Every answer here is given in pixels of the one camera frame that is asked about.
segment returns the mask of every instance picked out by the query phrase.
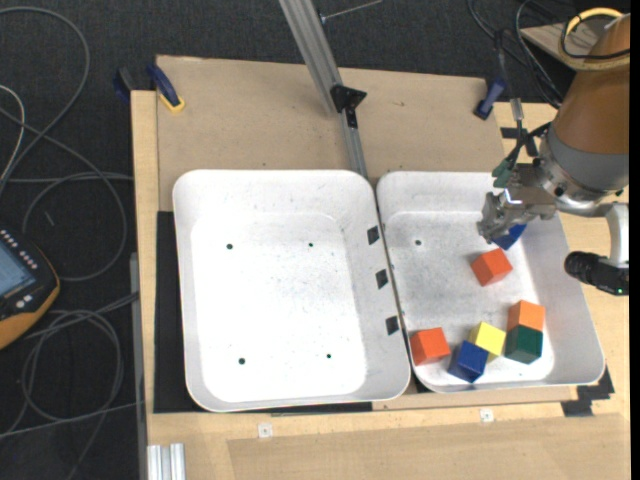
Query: black clip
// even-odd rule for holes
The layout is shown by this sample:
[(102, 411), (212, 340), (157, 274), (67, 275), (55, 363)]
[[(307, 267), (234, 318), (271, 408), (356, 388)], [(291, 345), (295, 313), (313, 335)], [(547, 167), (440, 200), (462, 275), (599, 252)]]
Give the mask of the black clip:
[(331, 98), (333, 104), (336, 107), (338, 113), (345, 112), (347, 116), (347, 123), (350, 128), (358, 127), (358, 120), (356, 119), (356, 107), (362, 103), (362, 100), (367, 96), (366, 92), (358, 91), (357, 89), (351, 89), (344, 85), (334, 85), (331, 88)]
[(115, 75), (113, 75), (113, 89), (116, 92), (116, 96), (123, 103), (129, 105), (131, 103), (131, 91), (135, 90), (135, 88), (135, 82), (129, 70), (125, 67), (118, 68)]

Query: cube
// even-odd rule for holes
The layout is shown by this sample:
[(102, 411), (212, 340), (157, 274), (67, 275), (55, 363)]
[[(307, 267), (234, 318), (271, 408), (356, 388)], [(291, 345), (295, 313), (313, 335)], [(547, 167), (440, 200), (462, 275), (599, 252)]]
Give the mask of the cube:
[(451, 354), (442, 327), (418, 331), (411, 337), (410, 343), (413, 364), (416, 366), (434, 363)]
[(489, 352), (464, 340), (451, 356), (449, 369), (451, 375), (467, 382), (475, 382), (484, 373)]
[(500, 248), (482, 253), (471, 263), (471, 269), (481, 286), (497, 283), (513, 270), (504, 251)]
[(521, 300), (509, 308), (507, 331), (510, 331), (518, 325), (524, 325), (529, 329), (543, 332), (545, 313), (546, 309), (544, 306)]
[(489, 352), (489, 361), (502, 354), (507, 333), (487, 322), (480, 322), (469, 333), (469, 341)]
[(518, 325), (507, 332), (504, 356), (531, 364), (542, 355), (542, 332)]
[(499, 236), (493, 239), (493, 243), (499, 245), (505, 251), (509, 250), (513, 244), (515, 244), (524, 230), (527, 228), (526, 224), (515, 224), (509, 228), (507, 234), (504, 236)]

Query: electronic device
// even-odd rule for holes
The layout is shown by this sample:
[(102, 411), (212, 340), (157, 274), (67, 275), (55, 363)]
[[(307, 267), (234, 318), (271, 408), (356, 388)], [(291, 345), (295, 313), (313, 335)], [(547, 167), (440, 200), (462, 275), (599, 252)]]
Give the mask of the electronic device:
[[(566, 51), (564, 40), (578, 23), (593, 16), (614, 18), (587, 55)], [(577, 74), (556, 117), (540, 135), (531, 164), (515, 164), (517, 151), (494, 170), (478, 223), (480, 234), (508, 248), (527, 222), (556, 211), (605, 217), (611, 235), (609, 257), (572, 253), (565, 271), (613, 295), (629, 295), (629, 205), (604, 199), (629, 184), (631, 15), (593, 9), (567, 23), (559, 53)]]
[(40, 249), (0, 222), (0, 349), (49, 309), (60, 280)]

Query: black mat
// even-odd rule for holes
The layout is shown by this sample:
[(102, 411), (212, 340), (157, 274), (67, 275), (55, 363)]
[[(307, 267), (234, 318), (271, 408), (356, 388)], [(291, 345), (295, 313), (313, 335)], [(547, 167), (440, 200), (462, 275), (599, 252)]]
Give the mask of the black mat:
[[(155, 315), (155, 379), (153, 411), (203, 411), (187, 390), (184, 370), (184, 343), (178, 277), (178, 255), (172, 212), (158, 213), (156, 315)], [(372, 410), (369, 402), (278, 407), (250, 412), (273, 413), (339, 413)]]

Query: red block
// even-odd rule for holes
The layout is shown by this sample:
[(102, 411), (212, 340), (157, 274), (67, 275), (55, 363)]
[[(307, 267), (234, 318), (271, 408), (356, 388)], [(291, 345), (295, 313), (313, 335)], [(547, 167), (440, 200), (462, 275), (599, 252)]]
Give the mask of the red block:
[(482, 286), (497, 283), (513, 270), (504, 251), (500, 248), (478, 256), (471, 263), (471, 268)]
[(416, 366), (436, 362), (451, 354), (442, 327), (418, 331), (411, 337), (411, 355)]

